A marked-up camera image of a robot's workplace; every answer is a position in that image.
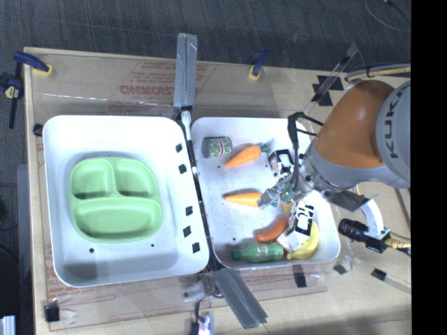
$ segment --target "toy carrot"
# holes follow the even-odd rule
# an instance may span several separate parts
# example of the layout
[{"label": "toy carrot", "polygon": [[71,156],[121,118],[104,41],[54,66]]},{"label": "toy carrot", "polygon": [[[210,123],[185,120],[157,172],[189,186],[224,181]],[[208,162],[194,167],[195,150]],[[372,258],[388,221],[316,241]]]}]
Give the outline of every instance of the toy carrot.
[{"label": "toy carrot", "polygon": [[225,166],[227,168],[233,168],[234,166],[249,163],[250,161],[258,159],[263,152],[269,152],[269,147],[267,144],[263,144],[261,147],[258,145],[251,145],[232,157],[227,164],[225,164]]},{"label": "toy carrot", "polygon": [[240,193],[237,195],[225,196],[225,200],[246,206],[259,207],[256,202],[262,196],[262,193]]}]

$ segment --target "wooden table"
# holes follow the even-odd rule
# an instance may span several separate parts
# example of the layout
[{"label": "wooden table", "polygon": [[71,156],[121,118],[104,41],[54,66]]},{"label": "wooden table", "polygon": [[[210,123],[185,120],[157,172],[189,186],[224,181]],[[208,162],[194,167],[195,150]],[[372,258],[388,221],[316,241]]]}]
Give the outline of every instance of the wooden table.
[{"label": "wooden table", "polygon": [[[162,313],[150,316],[144,311],[138,313],[138,304],[132,297],[126,297],[125,292],[121,293],[123,304],[132,311],[122,310],[101,324],[81,326],[80,321],[88,318],[88,322],[95,324],[96,318],[108,312],[111,305],[97,299],[73,305],[72,311],[69,306],[59,324],[45,321],[44,308],[51,300],[50,263],[45,259],[49,230],[43,195],[45,180],[40,170],[41,137],[34,133],[36,124],[43,125],[58,114],[150,115],[154,112],[150,107],[152,101],[167,105],[172,100],[175,61],[32,47],[27,47],[25,52],[51,63],[54,68],[51,76],[43,77],[24,67],[36,334],[188,334],[193,320],[188,306],[180,312],[165,308]],[[263,67],[259,80],[252,81],[248,72],[249,66],[245,65],[199,61],[193,120],[203,116],[284,118],[302,110],[322,83],[321,78],[329,75],[327,71]],[[394,87],[405,82],[398,77],[380,79]],[[343,79],[338,82],[341,89],[347,87]],[[343,90],[330,90],[332,104],[343,94]],[[312,116],[324,121],[330,110],[331,107],[318,106]],[[401,193],[386,185],[364,183],[359,187],[367,197],[377,194],[374,199],[386,227],[410,237],[407,193],[403,192],[403,202]],[[351,214],[336,207],[332,211],[336,220],[347,217],[365,222],[362,214]],[[323,265],[309,275],[317,284],[322,282],[320,286],[309,287],[301,293],[290,288],[292,296],[286,288],[278,292],[277,299],[273,299],[272,292],[268,296],[265,291],[256,293],[268,314],[268,322],[256,329],[243,330],[224,303],[210,302],[200,313],[214,316],[215,334],[410,334],[411,258],[393,250],[378,254],[344,237],[341,243],[338,263],[348,272],[341,275],[333,270],[333,265]],[[387,273],[386,279],[373,277],[374,269]],[[62,303],[68,298],[62,297]],[[125,315],[129,313],[133,315],[126,320]],[[73,322],[80,325],[73,327]]]}]

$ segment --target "green plate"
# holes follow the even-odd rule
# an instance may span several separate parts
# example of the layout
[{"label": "green plate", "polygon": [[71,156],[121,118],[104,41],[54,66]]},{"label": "green plate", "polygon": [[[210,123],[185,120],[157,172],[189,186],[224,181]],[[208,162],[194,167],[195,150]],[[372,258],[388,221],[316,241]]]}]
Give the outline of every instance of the green plate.
[{"label": "green plate", "polygon": [[132,158],[89,158],[70,175],[70,210],[76,230],[92,241],[137,241],[162,221],[154,173]]}]

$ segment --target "drain hole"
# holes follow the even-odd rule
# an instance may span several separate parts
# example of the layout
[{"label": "drain hole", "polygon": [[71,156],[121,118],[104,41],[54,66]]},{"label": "drain hole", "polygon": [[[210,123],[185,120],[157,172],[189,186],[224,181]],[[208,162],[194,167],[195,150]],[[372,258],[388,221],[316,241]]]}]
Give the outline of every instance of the drain hole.
[{"label": "drain hole", "polygon": [[188,237],[191,234],[191,226],[188,226],[183,229],[183,236]]},{"label": "drain hole", "polygon": [[184,172],[186,172],[186,166],[184,164],[181,164],[179,166],[179,170],[180,170],[180,174],[183,174]]},{"label": "drain hole", "polygon": [[200,250],[200,244],[198,242],[193,244],[193,253],[198,252]]}]

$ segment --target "clear plastic sheet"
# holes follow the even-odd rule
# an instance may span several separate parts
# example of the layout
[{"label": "clear plastic sheet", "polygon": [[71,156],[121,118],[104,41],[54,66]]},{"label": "clear plastic sheet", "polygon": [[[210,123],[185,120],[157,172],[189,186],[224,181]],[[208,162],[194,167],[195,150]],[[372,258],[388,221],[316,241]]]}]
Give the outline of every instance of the clear plastic sheet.
[{"label": "clear plastic sheet", "polygon": [[[60,52],[30,49],[45,63],[51,64],[53,74],[43,77],[27,70],[30,78],[27,92],[32,102],[33,126],[44,125],[60,114],[162,116],[177,119],[179,110],[173,107],[175,60],[142,57],[120,57],[107,54]],[[274,117],[286,118],[301,110],[314,94],[317,75],[325,72],[296,72],[285,68],[266,68],[259,81],[248,77],[249,66],[216,64],[198,61],[196,76],[196,104],[193,122],[201,117]],[[401,79],[389,79],[400,84]],[[344,91],[331,91],[332,104]],[[312,117],[322,122],[331,107],[315,107]],[[318,132],[318,126],[303,122],[305,127]],[[38,182],[45,257],[47,303],[55,299],[60,310],[60,321],[49,322],[50,330],[69,329],[101,323],[135,320],[171,313],[192,312],[194,301],[182,290],[199,281],[203,274],[161,280],[123,283],[90,288],[72,288],[63,284],[54,272],[52,244],[47,213],[45,160],[43,143],[36,136]],[[402,235],[409,234],[409,225],[400,217],[388,215],[387,209],[400,208],[397,198],[390,198],[393,189],[368,183],[360,185],[362,193],[374,199],[383,210],[384,222]],[[349,213],[331,205],[336,224],[342,218],[365,222],[362,214]],[[394,276],[388,285],[404,292],[411,291],[411,258],[387,250],[383,255],[351,243],[341,237],[342,249],[334,262],[241,271],[241,276],[257,300],[281,299],[330,290],[326,279],[342,278],[353,269],[370,277],[371,269],[380,269]],[[298,279],[306,286],[297,286]],[[201,301],[202,309],[225,306],[225,299],[209,296]]]}]

